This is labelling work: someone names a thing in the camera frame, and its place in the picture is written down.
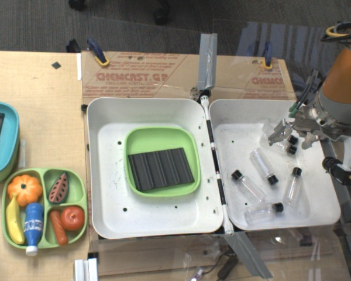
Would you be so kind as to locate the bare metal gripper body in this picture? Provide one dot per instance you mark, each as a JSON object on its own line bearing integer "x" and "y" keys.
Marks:
{"x": 310, "y": 120}

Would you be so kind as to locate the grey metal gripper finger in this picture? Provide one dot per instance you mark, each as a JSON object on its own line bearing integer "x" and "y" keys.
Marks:
{"x": 280, "y": 131}
{"x": 309, "y": 140}

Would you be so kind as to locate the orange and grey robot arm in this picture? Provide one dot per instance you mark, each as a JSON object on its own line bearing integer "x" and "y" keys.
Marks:
{"x": 339, "y": 78}

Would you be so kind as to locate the clear plastic bottle black cap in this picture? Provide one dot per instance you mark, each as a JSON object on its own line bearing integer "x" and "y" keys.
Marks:
{"x": 260, "y": 212}
{"x": 250, "y": 186}
{"x": 292, "y": 139}
{"x": 261, "y": 162}
{"x": 292, "y": 187}
{"x": 291, "y": 149}

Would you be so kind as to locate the white plastic tray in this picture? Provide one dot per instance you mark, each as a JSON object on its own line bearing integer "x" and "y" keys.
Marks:
{"x": 111, "y": 203}
{"x": 240, "y": 121}

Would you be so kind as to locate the black and white thin rod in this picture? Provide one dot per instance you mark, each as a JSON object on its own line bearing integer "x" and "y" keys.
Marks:
{"x": 212, "y": 140}

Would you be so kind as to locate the green square plate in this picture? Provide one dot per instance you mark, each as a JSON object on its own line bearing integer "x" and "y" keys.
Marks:
{"x": 161, "y": 137}

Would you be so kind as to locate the brown cardboard board red print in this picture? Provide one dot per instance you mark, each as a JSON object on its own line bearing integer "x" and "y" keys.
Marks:
{"x": 152, "y": 75}

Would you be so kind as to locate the black office chair base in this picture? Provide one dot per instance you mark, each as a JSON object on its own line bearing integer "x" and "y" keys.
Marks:
{"x": 161, "y": 10}

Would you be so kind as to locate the green divided plate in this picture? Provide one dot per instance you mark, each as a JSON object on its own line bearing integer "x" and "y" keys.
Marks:
{"x": 79, "y": 186}

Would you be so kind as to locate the red toy tomato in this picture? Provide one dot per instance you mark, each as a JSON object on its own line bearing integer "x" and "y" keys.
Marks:
{"x": 72, "y": 218}

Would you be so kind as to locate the toy watermelon slice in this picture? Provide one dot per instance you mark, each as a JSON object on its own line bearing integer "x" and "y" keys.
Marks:
{"x": 58, "y": 189}

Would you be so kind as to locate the orange toy sausage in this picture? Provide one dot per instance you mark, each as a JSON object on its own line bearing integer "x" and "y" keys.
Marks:
{"x": 58, "y": 227}

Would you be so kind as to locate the orange toy pumpkin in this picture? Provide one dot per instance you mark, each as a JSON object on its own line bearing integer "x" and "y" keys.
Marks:
{"x": 24, "y": 189}

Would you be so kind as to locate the blue toy bottle white cap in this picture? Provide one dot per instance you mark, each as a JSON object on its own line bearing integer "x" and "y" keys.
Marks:
{"x": 33, "y": 225}

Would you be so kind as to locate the blue plate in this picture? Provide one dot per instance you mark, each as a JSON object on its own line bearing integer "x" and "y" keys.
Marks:
{"x": 10, "y": 127}

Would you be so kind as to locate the green plate stack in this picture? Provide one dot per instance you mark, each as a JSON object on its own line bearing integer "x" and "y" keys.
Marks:
{"x": 6, "y": 176}

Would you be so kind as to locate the yellow banana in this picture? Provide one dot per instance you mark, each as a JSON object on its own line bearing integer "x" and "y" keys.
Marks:
{"x": 14, "y": 221}

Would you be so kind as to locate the black cylinder on white bracket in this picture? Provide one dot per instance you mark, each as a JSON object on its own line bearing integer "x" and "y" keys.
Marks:
{"x": 335, "y": 168}

